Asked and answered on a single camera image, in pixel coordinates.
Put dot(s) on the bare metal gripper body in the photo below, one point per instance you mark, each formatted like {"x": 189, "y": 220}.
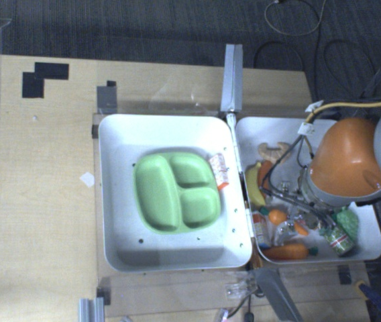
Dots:
{"x": 311, "y": 218}

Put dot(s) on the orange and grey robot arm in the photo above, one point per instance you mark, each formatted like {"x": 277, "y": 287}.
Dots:
{"x": 348, "y": 156}

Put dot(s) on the small orange carrot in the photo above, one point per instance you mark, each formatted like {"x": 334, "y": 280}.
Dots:
{"x": 300, "y": 228}

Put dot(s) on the orange ball fruit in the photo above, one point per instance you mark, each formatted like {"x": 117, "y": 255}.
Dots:
{"x": 277, "y": 216}

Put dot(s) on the green can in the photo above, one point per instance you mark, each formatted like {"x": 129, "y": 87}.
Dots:
{"x": 339, "y": 241}

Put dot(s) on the large orange carrot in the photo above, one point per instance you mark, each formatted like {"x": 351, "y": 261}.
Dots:
{"x": 284, "y": 252}

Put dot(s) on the red label bottle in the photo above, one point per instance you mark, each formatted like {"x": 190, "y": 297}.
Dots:
{"x": 260, "y": 230}

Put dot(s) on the white plastic tray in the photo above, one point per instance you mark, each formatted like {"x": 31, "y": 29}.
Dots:
{"x": 163, "y": 250}
{"x": 365, "y": 243}

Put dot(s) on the orange sausage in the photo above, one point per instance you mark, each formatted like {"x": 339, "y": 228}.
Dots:
{"x": 263, "y": 174}

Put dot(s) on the yellow banana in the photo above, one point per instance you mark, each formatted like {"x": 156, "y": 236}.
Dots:
{"x": 254, "y": 186}

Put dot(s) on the beige biscuit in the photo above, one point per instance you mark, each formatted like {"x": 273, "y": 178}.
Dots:
{"x": 271, "y": 151}

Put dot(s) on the thin black and white rod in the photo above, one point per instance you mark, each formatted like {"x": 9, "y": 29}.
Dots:
{"x": 236, "y": 153}

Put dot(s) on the orange and white packet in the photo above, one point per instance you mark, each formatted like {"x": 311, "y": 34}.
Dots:
{"x": 220, "y": 169}

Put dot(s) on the green divided plate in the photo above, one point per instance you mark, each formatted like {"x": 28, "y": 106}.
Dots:
{"x": 157, "y": 193}

